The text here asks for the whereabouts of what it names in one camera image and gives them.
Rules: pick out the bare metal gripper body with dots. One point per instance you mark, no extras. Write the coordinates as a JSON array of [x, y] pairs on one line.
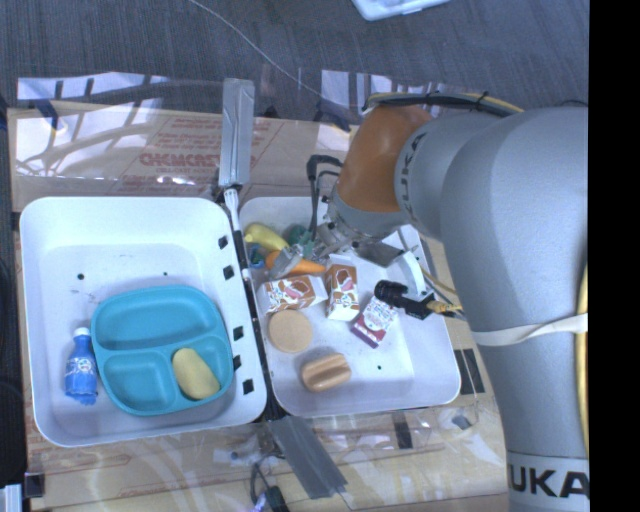
[[340, 239]]

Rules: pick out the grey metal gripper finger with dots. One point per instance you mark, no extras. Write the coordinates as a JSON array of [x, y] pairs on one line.
[[285, 261]]

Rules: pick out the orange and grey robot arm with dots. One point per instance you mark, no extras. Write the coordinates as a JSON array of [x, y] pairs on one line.
[[500, 210]]

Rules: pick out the orange carrot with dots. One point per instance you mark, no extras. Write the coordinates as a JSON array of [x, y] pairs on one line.
[[311, 267]]

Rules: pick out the small blue toy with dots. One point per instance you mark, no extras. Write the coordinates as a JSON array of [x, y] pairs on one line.
[[256, 260]]

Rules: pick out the green broccoli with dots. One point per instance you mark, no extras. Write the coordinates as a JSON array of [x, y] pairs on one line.
[[296, 234]]

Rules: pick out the yellow banana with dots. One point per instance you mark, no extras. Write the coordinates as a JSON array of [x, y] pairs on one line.
[[265, 236]]

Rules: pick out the brown and white carton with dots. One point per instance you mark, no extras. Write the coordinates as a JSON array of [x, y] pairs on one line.
[[342, 292], [295, 292]]

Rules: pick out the tan round biscuit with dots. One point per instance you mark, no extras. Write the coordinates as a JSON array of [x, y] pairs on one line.
[[290, 331]]

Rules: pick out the red and white carton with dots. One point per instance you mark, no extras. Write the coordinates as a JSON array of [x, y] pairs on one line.
[[375, 322]]

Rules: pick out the tan hot dog bun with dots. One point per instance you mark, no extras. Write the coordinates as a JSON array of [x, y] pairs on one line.
[[325, 372]]

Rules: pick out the white plastic tray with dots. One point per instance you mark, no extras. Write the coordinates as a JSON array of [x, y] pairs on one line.
[[400, 370], [125, 235]]

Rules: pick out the yellow oval toy food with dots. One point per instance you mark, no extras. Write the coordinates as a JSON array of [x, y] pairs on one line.
[[195, 374]]

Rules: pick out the blue divided plate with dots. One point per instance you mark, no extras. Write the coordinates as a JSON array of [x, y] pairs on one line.
[[145, 325]]

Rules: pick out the brown cardboard board red print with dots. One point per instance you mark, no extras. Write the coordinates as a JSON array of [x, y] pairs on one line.
[[150, 145]]

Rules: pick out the blue plastic bottle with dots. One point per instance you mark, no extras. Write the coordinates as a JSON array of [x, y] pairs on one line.
[[80, 367]]

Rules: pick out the black cylinder on white bracket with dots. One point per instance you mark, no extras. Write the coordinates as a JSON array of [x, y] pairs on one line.
[[397, 295]]

